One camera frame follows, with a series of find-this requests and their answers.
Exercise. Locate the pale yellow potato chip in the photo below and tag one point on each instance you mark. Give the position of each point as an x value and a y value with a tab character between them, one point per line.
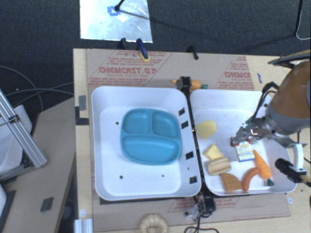
206	129

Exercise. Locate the thin black rod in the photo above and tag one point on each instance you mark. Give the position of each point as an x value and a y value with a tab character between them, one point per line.
195	139

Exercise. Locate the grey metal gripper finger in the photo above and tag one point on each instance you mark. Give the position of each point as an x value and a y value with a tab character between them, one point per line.
237	138
253	141

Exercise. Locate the orange sausage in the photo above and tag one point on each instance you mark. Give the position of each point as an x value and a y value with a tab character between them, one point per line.
248	178

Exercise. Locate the brown cardboard board red print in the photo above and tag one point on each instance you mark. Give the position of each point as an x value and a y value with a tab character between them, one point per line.
160	67

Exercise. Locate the beige hot dog bun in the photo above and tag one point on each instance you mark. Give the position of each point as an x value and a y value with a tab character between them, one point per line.
218	166

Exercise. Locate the white carton with red top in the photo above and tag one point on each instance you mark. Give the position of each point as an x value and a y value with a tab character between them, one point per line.
245	153

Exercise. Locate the black cylinder on white bracket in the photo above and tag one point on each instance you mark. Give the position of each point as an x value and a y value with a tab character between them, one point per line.
288	167

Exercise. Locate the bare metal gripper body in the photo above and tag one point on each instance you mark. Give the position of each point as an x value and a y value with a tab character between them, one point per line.
264	129

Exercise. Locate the blue divided plate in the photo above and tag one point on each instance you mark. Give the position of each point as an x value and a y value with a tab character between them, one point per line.
150	144

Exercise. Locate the yellow cheese wedge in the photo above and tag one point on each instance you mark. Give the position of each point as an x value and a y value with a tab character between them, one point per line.
213	152

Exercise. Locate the brown waffle biscuit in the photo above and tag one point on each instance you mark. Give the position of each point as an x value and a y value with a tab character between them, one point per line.
231	183

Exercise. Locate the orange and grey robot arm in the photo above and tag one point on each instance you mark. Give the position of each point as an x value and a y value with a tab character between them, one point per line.
291	91

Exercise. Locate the white plastic tray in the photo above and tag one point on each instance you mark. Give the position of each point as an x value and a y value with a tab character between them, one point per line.
226	105
107	154

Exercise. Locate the orange carrot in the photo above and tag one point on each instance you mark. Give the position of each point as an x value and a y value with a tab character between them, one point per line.
195	84
263	165

